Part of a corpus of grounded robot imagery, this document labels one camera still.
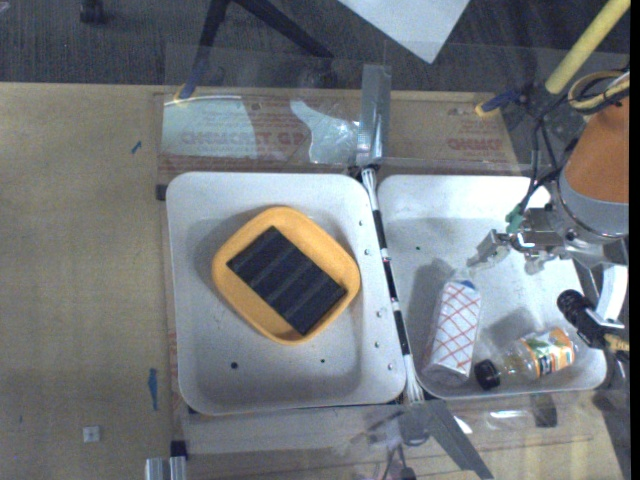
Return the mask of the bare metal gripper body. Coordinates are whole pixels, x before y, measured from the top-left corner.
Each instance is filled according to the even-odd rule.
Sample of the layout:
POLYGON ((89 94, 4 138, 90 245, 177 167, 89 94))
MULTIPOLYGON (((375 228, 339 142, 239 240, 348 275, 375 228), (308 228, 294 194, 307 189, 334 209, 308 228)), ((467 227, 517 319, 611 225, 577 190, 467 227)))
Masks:
POLYGON ((510 245, 520 252, 546 251, 585 269, 628 266, 626 238, 594 233, 570 222, 556 207, 529 208, 509 222, 510 245))

